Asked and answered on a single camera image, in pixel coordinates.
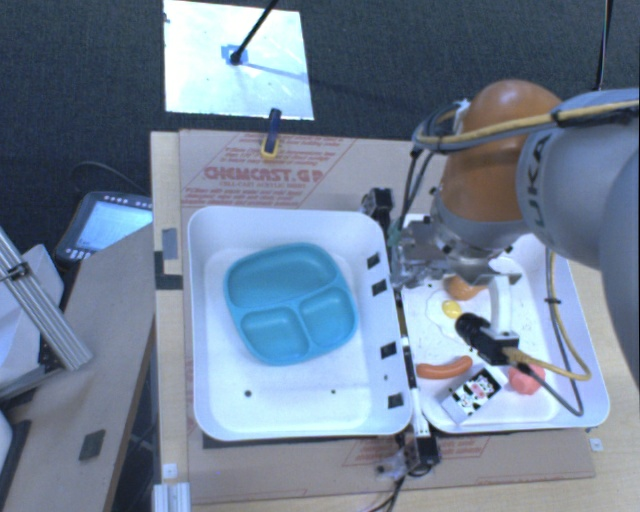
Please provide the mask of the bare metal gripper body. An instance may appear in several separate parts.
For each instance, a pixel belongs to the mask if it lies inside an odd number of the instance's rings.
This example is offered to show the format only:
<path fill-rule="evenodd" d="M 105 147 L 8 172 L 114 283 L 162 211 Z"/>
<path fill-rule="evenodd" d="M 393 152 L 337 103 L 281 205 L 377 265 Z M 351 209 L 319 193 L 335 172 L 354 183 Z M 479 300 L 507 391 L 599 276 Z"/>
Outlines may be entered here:
<path fill-rule="evenodd" d="M 412 221 L 391 249 L 392 286 L 415 288 L 453 275 L 468 285 L 487 285 L 498 274 L 490 261 L 522 235 L 521 221 Z"/>

